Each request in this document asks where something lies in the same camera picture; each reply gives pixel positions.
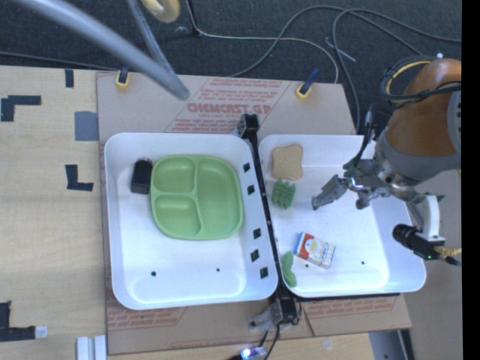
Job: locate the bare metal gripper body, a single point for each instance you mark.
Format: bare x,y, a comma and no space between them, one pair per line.
390,180

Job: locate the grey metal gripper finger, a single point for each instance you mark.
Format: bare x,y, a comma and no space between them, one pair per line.
330,191
365,200

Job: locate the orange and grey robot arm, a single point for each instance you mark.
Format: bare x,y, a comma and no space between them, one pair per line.
420,126

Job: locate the white plastic tray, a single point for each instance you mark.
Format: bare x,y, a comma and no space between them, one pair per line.
360,238
187,268

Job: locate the tan bread slice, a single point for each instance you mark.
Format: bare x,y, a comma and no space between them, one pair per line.
287,161

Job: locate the red and white carton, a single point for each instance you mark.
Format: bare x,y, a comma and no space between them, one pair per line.
315,250

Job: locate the thin black rod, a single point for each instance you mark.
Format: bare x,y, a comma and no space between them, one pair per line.
267,208

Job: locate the green toy vegetable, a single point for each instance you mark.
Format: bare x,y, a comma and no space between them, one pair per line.
289,270

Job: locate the green divided plate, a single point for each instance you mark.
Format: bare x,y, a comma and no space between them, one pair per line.
219,197

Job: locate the brown cardboard board red print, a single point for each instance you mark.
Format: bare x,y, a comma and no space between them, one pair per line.
225,99

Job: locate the black can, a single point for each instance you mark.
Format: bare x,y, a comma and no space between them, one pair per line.
141,176

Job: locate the black cylinder on white bracket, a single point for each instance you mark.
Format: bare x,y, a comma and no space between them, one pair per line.
414,238

